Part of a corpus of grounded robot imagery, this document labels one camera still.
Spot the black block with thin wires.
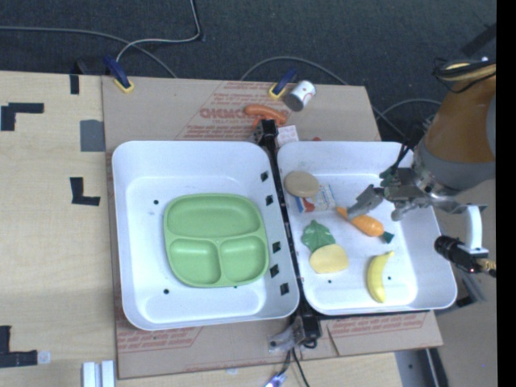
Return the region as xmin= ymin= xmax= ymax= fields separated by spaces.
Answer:
xmin=297 ymin=314 xmax=323 ymax=349
xmin=252 ymin=119 xmax=281 ymax=148

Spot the black cylinder on white bracket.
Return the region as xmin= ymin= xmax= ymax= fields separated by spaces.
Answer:
xmin=434 ymin=203 xmax=491 ymax=274

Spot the white carton red blue print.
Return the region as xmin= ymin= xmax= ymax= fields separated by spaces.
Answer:
xmin=296 ymin=184 xmax=337 ymax=214

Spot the thin black rod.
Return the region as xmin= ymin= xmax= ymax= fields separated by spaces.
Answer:
xmin=264 ymin=137 xmax=312 ymax=322

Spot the beige round biscuit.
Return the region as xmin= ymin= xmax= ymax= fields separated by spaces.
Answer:
xmin=283 ymin=170 xmax=321 ymax=198

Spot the green divided plate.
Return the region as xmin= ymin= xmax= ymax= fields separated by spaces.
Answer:
xmin=162 ymin=192 xmax=271 ymax=289

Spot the white plastic tray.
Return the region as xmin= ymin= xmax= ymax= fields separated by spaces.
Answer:
xmin=277 ymin=140 xmax=459 ymax=316
xmin=111 ymin=139 xmax=302 ymax=332

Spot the green lettuce leaf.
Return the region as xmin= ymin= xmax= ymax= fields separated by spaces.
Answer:
xmin=300 ymin=219 xmax=337 ymax=254

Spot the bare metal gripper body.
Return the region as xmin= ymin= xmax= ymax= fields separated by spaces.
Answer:
xmin=381 ymin=167 xmax=461 ymax=214

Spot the yellow round toy food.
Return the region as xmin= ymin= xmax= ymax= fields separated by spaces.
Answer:
xmin=309 ymin=243 xmax=350 ymax=275

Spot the orange carrot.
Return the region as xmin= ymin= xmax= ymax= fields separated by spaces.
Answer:
xmin=335 ymin=206 xmax=396 ymax=244

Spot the white packet red print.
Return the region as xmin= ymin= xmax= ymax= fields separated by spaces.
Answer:
xmin=277 ymin=124 xmax=300 ymax=144

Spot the white can red print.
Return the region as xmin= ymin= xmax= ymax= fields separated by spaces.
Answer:
xmin=281 ymin=79 xmax=318 ymax=114

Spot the brown cardboard board red print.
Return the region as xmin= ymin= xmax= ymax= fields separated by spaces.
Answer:
xmin=100 ymin=74 xmax=444 ymax=381

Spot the orange sausage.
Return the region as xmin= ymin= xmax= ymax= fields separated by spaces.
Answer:
xmin=243 ymin=103 xmax=289 ymax=126

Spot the yellow banana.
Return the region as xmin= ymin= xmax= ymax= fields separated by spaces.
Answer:
xmin=366 ymin=250 xmax=396 ymax=304

